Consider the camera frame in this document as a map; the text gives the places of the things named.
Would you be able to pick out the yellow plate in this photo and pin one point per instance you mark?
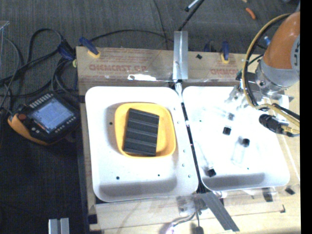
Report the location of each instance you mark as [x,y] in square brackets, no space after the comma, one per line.
[165,130]

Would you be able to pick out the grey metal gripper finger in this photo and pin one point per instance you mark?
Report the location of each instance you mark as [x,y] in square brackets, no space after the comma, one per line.
[231,97]
[241,102]

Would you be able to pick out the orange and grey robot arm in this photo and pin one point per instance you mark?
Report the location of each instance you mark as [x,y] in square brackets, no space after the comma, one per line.
[282,40]

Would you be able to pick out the white plastic tray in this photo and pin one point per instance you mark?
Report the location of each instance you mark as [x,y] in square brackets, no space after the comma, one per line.
[258,160]
[136,177]

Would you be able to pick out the brown cardboard board red print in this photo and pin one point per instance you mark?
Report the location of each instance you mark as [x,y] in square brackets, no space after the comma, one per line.
[117,67]

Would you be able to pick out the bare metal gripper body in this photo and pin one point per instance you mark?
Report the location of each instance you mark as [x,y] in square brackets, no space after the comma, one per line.
[268,88]

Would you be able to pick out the orange carrot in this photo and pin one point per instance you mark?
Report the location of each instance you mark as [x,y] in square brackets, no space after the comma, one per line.
[250,13]

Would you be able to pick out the clear plastic bottle black cap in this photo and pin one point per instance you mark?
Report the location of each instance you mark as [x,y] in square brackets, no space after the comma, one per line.
[239,152]
[211,172]
[226,130]
[231,116]

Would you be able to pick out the black ribbed rectangular block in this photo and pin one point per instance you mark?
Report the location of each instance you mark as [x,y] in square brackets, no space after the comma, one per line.
[141,131]

